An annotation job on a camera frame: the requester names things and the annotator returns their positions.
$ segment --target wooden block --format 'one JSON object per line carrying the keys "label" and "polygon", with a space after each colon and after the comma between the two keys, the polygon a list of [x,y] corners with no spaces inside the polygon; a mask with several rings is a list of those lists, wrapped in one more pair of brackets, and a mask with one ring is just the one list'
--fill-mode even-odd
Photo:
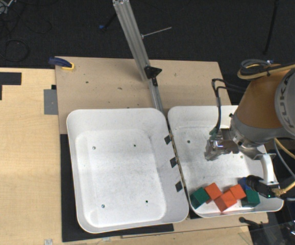
{"label": "wooden block", "polygon": [[231,193],[234,195],[235,199],[237,200],[240,200],[246,197],[245,191],[239,184],[236,184],[230,187],[229,190],[231,191]]}
{"label": "wooden block", "polygon": [[204,190],[211,198],[206,203],[210,203],[212,200],[217,199],[219,196],[221,196],[221,194],[223,194],[222,191],[217,186],[217,184],[214,182],[208,185],[207,187],[205,187]]}
{"label": "wooden block", "polygon": [[242,189],[244,191],[246,190],[250,190],[251,188],[249,188],[247,185],[246,185],[246,177],[242,177],[238,180],[238,184],[242,187]]}
{"label": "wooden block", "polygon": [[231,191],[226,191],[221,196],[219,196],[217,199],[214,200],[217,207],[221,212],[224,210],[227,210],[229,207],[233,206],[237,203],[237,200],[235,199],[234,195],[231,193]]}
{"label": "wooden block", "polygon": [[194,209],[201,206],[203,203],[205,203],[208,199],[210,199],[210,196],[206,193],[206,191],[203,188],[198,189],[197,191],[193,192],[190,196],[190,202]]}
{"label": "wooden block", "polygon": [[245,191],[246,197],[241,200],[241,205],[243,207],[255,207],[260,204],[260,197],[257,191],[248,189]]}

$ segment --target gray tape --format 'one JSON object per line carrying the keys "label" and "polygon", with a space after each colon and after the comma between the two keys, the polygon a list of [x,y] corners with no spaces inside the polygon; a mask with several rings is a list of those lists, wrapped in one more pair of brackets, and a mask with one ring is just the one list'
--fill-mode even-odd
{"label": "gray tape", "polygon": [[57,90],[44,90],[44,114],[58,115]]}

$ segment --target orange cube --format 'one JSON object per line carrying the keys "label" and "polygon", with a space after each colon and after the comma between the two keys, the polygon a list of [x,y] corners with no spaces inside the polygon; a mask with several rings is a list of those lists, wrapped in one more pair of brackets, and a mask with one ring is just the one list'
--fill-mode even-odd
{"label": "orange cube", "polygon": [[240,184],[236,184],[229,188],[235,199],[240,200],[246,197],[246,193]]}
{"label": "orange cube", "polygon": [[216,198],[214,202],[216,203],[219,210],[223,212],[224,210],[227,210],[229,207],[236,204],[237,200],[231,191],[226,191],[224,194]]}
{"label": "orange cube", "polygon": [[217,199],[221,194],[223,194],[222,191],[214,182],[211,183],[209,186],[205,187],[204,190],[211,198],[207,201],[207,203],[210,203],[212,200]]}

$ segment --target wire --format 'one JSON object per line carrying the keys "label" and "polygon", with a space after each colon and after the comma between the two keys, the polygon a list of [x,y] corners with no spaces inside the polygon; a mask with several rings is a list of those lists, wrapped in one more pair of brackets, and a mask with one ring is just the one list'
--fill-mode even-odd
{"label": "wire", "polygon": [[27,1],[22,1],[22,0],[16,0],[16,1],[18,1],[19,3],[25,4],[25,5],[29,5],[29,6],[52,6],[56,2],[58,2],[59,0],[53,0],[52,2],[47,3],[47,4],[29,3]]}
{"label": "wire", "polygon": [[295,180],[291,184],[289,184],[286,188],[283,188],[283,189],[273,188],[271,189],[271,191],[276,195],[276,197],[280,197],[281,195],[287,193],[294,187],[295,187]]}
{"label": "wire", "polygon": [[154,7],[155,9],[157,9],[157,10],[159,10],[159,11],[161,11],[162,13],[166,13],[166,14],[176,14],[176,13],[179,13],[180,11],[182,11],[182,10],[184,10],[191,2],[192,2],[192,0],[189,0],[188,2],[187,2],[187,4],[186,5],[184,5],[181,9],[179,9],[178,11],[175,11],[175,12],[167,12],[167,11],[164,11],[164,10],[162,10],[162,9],[160,9],[160,8],[158,8],[158,7],[156,7],[156,6],[154,6],[154,5],[152,5],[152,4],[150,4],[150,3],[148,3],[148,2],[145,2],[144,0],[138,0],[139,2],[142,2],[142,3],[144,3],[144,4],[147,4],[147,5],[149,5],[149,6],[152,6],[152,7]]}
{"label": "wire", "polygon": [[277,148],[277,144],[276,141],[274,140],[274,147],[277,153],[277,156],[279,157],[279,159],[281,160],[281,162],[284,164],[284,166],[286,167],[286,169],[289,171],[289,173],[293,176],[293,178],[295,179],[295,174],[292,172],[292,170],[289,168],[289,166],[287,165],[287,163],[285,162],[284,158],[281,156],[278,148]]}
{"label": "wire", "polygon": [[293,153],[291,153],[284,145],[282,145],[282,143],[275,138],[275,142],[277,145],[279,145],[279,147],[286,153],[288,154],[291,158],[295,159],[295,155]]}
{"label": "wire", "polygon": [[289,202],[295,202],[295,198],[287,197],[286,200],[289,201]]}
{"label": "wire", "polygon": [[237,76],[244,80],[253,80],[291,69],[295,69],[295,63],[280,65],[258,59],[247,59],[242,61]]}
{"label": "wire", "polygon": [[[44,34],[49,32],[53,28],[53,25],[50,23],[50,21],[48,21],[42,16],[39,16],[40,19],[43,19],[43,21],[45,21],[48,24],[48,27],[43,31],[34,30],[27,24],[26,20],[23,17],[23,13],[26,7],[29,5],[30,6],[49,6],[56,3],[57,1],[58,0],[53,0],[50,3],[41,4],[40,0],[36,0],[35,1],[36,3],[28,3],[28,0],[26,1],[10,0],[9,3],[7,4],[7,2],[0,0],[0,41],[3,38],[7,37],[5,41],[5,52],[7,51],[7,48],[11,46],[12,44],[17,46],[22,46],[23,49],[25,50],[24,54],[17,59],[7,57],[6,53],[5,54],[2,53],[3,50],[0,50],[0,56],[3,57],[5,60],[11,61],[11,62],[19,62],[27,58],[30,53],[30,47],[24,41],[12,38],[13,31],[16,29],[19,22],[22,22],[28,29],[30,29],[34,33]],[[21,6],[17,6],[17,8],[14,7],[16,5],[16,2],[18,2],[17,4],[20,4]]]}
{"label": "wire", "polygon": [[[215,87],[215,82],[216,81],[223,82],[226,85],[226,87],[225,86]],[[227,81],[225,81],[223,79],[219,79],[219,78],[212,79],[211,85],[212,85],[212,89],[213,89],[215,97],[216,97],[216,102],[217,102],[217,107],[218,107],[218,120],[217,120],[217,123],[216,123],[215,127],[209,132],[209,134],[211,135],[210,139],[214,140],[216,138],[219,130],[220,130],[220,125],[221,125],[221,100],[220,100],[220,96],[219,96],[219,89],[225,89],[225,90],[228,90],[228,91],[244,93],[245,88],[237,86],[237,85],[230,84]]]}

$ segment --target black clip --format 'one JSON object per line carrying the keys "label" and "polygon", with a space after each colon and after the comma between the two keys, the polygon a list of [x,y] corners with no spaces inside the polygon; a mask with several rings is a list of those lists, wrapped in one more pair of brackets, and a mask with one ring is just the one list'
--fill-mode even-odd
{"label": "black clip", "polygon": [[158,86],[158,82],[157,82],[157,75],[159,73],[161,73],[162,69],[160,68],[156,68],[156,67],[152,67],[152,66],[146,66],[144,68],[146,77],[148,79],[152,79],[152,83],[154,86]]}

